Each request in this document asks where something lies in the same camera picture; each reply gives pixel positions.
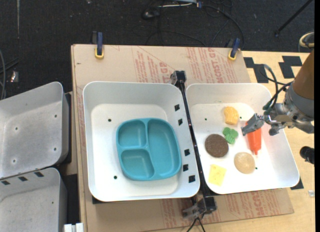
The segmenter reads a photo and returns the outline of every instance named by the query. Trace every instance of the orange yellow toy food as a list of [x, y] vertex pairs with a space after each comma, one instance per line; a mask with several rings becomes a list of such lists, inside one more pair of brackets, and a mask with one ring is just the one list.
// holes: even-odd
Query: orange yellow toy food
[[236, 125], [239, 120], [239, 113], [233, 106], [226, 106], [224, 108], [225, 123], [229, 125]]

